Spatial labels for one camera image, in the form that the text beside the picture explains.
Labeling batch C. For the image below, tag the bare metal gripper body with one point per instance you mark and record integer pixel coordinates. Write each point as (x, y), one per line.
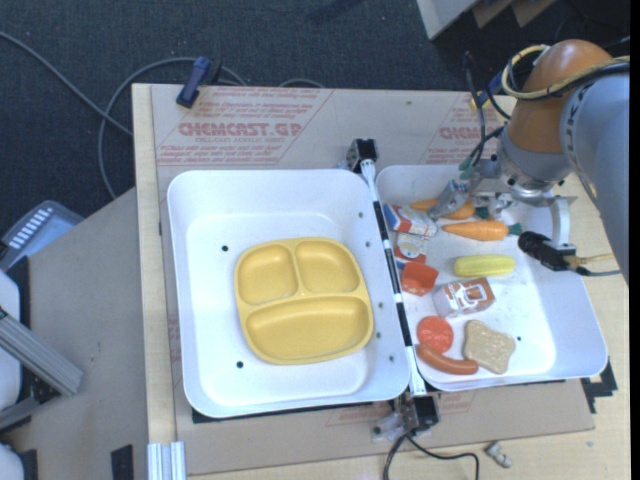
(495, 180)

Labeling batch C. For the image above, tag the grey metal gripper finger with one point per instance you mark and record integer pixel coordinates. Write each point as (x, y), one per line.
(462, 194)
(442, 200)

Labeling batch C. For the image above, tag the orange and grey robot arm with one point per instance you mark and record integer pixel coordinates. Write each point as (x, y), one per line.
(595, 133)

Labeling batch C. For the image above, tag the small orange carrot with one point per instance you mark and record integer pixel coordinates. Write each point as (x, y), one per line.
(462, 212)

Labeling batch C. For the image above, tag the long orange and white packet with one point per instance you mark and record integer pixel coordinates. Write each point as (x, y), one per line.
(410, 222)

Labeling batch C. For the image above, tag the large orange carrot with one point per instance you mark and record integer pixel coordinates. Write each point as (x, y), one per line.
(477, 230)

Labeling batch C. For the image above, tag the small orange and white packet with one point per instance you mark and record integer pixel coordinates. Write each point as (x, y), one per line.
(411, 247)

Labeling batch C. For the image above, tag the yellow corn cob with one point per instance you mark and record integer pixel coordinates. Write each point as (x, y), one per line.
(484, 265)

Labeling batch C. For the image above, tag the red toy pepper piece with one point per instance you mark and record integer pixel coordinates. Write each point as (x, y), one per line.
(419, 278)

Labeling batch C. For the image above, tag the thin black and white rod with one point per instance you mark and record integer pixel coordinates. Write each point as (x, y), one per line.
(395, 280)

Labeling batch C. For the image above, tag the orange and white carton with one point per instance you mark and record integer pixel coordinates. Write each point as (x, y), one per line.
(465, 297)

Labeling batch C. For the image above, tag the white plastic tray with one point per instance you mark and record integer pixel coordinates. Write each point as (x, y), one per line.
(545, 313)
(210, 288)

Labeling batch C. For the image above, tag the beige bread slice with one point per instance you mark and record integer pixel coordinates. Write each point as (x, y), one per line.
(489, 346)

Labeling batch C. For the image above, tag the brown cardboard board, red print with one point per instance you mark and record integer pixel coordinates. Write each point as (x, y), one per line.
(300, 133)

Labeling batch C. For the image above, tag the orange sausage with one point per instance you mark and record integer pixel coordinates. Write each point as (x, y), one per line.
(447, 364)

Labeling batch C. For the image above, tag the yellow divided plate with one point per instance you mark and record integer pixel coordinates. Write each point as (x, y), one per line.
(305, 325)

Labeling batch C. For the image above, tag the black cylinder on white bracket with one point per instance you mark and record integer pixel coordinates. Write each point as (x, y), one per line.
(542, 249)

